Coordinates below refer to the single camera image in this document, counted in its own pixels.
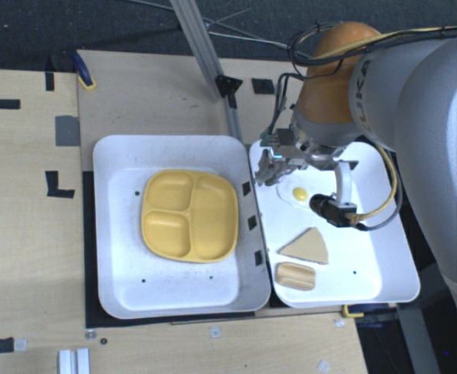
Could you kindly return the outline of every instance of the white plate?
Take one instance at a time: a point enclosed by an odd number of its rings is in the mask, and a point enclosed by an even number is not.
[[[258,170],[261,151],[257,142],[250,149],[252,172]],[[390,184],[379,153],[365,143],[352,143],[341,155],[344,161],[359,161],[352,171],[352,202],[359,213],[380,206],[390,193]],[[311,291],[298,291],[274,283],[275,292],[286,304],[296,308],[349,305],[374,302],[408,302],[420,290],[419,277],[407,244],[402,222],[397,216],[390,224],[375,231],[336,228],[308,207],[314,194],[331,195],[336,191],[333,171],[307,168],[284,176],[277,185],[256,186],[265,244],[273,278],[281,262],[301,263],[316,271],[316,285]],[[291,193],[302,187],[306,202],[296,201]],[[395,203],[368,220],[381,223],[395,208]],[[278,253],[282,246],[307,228],[317,228],[326,243],[329,264],[308,263]]]
[[[229,180],[239,201],[236,250],[218,263],[153,254],[140,230],[147,180],[165,169],[208,171]],[[270,280],[246,148],[229,136],[108,136],[94,148],[98,294],[120,319],[257,310]],[[257,226],[250,230],[248,220]]]

